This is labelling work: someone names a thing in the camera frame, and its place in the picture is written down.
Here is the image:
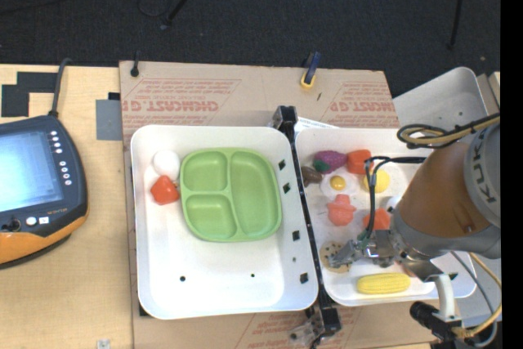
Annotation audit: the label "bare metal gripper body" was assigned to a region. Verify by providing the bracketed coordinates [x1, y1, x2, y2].
[360, 229, 410, 269]

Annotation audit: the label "chocolate chip biscuit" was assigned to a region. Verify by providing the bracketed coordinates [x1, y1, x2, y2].
[320, 241, 353, 274]

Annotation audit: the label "orange toy food piece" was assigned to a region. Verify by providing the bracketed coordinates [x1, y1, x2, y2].
[362, 208, 392, 232]

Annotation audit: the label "yellow corn cob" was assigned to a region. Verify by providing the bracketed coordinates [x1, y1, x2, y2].
[355, 272, 412, 296]

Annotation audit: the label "pink toy food piece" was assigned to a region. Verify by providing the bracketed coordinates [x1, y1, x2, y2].
[326, 194, 358, 227]

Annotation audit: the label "white plastic tray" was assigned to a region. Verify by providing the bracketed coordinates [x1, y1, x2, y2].
[130, 124, 320, 320]
[293, 127, 477, 307]

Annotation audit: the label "thin black and white rod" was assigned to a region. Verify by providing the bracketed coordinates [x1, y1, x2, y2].
[284, 121, 334, 320]

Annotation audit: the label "white fried egg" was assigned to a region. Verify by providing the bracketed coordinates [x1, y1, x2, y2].
[319, 168, 361, 202]

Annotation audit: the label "yellow lemon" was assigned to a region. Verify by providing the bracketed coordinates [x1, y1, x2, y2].
[363, 168, 391, 195]

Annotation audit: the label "brown toy mushroom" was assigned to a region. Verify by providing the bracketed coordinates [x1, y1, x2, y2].
[301, 166, 324, 188]

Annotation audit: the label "orange toy tomato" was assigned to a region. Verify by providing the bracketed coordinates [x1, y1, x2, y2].
[346, 149, 373, 176]

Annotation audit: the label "purple grapes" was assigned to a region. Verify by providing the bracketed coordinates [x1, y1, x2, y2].
[313, 150, 349, 175]

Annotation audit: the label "green divided plate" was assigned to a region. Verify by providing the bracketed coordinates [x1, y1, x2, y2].
[179, 147, 284, 244]

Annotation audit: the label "brown cardboard board red print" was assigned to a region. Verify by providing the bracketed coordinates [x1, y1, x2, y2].
[118, 60, 465, 349]

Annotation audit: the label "orange toy pepper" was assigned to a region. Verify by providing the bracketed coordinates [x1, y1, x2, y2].
[150, 174, 181, 206]

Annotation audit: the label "black cylinder on white bracket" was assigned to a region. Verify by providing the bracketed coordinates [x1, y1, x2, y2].
[409, 272, 465, 345]

